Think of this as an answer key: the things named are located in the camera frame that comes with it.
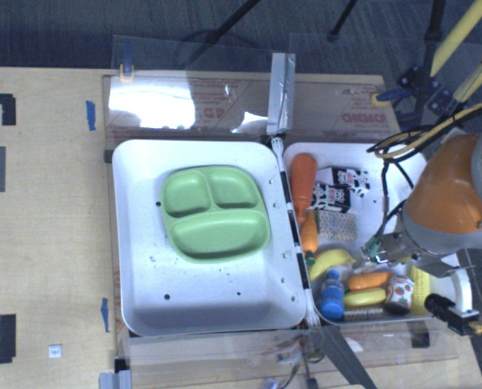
orange toy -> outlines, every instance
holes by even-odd
[[[360,289],[372,289],[380,287],[385,284],[392,277],[392,272],[366,272],[365,274],[358,274],[351,276],[348,279],[347,286],[351,291],[358,291]]]
[[[314,211],[308,211],[305,222],[300,229],[300,240],[304,252],[316,252],[318,249],[318,227]]]
[[[305,209],[311,205],[318,163],[309,154],[299,154],[291,163],[291,195],[296,221],[305,222]]]

blue bottle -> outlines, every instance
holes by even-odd
[[[326,279],[322,284],[322,295],[320,297],[320,313],[330,321],[337,321],[343,317],[345,307],[343,296],[345,287],[339,280],[339,272],[330,269],[326,273]]]

green divided plate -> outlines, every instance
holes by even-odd
[[[270,224],[253,178],[232,166],[183,169],[167,177],[162,208],[168,238],[194,261],[233,259],[261,250]]]

small white tag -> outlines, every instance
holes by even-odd
[[[62,344],[51,344],[48,346],[48,357],[50,359],[62,357]]]
[[[351,347],[354,353],[363,352],[361,344],[359,344],[357,341],[351,339],[350,337],[345,337],[345,340],[347,341],[348,345]]]

yellow banana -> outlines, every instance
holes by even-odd
[[[315,256],[314,265],[309,266],[309,280],[316,281],[334,265],[354,263],[355,261],[356,260],[344,249],[325,250],[318,256]]]
[[[346,307],[370,306],[386,300],[386,291],[381,287],[349,291],[343,298]]]

